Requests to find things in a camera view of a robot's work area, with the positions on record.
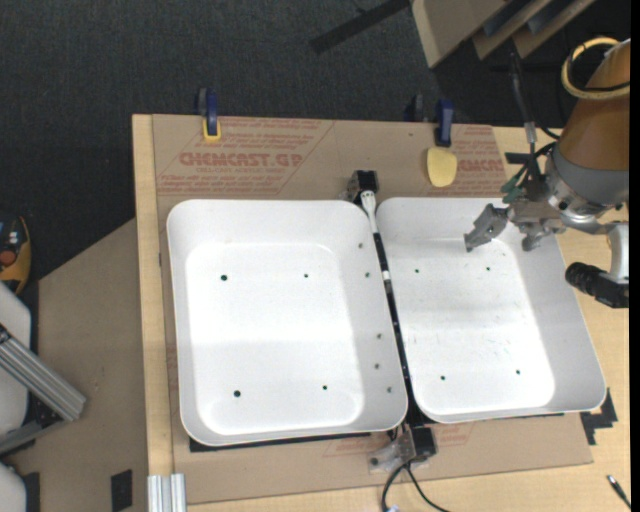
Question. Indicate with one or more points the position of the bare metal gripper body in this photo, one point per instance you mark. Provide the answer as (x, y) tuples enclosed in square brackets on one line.
[(542, 212)]

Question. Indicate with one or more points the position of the pale yellow oval toy food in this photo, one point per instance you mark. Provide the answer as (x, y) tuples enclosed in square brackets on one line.
[(441, 167)]

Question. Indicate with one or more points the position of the brown cardboard board red print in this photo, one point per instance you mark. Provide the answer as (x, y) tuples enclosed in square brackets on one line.
[(300, 150)]

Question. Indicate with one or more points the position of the thin black and white rod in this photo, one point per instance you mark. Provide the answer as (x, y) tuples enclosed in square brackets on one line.
[(386, 272)]

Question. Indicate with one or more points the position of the black cylinder on white bracket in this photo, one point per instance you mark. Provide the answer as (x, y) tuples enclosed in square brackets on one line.
[(597, 285)]

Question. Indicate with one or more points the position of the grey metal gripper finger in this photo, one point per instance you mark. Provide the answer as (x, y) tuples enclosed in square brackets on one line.
[(536, 239), (486, 226)]

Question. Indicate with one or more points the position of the white plastic tray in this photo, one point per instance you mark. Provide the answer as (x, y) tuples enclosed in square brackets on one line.
[(480, 325), (280, 325)]

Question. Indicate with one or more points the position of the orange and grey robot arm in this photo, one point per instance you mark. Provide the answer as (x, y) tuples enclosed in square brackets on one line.
[(597, 130)]

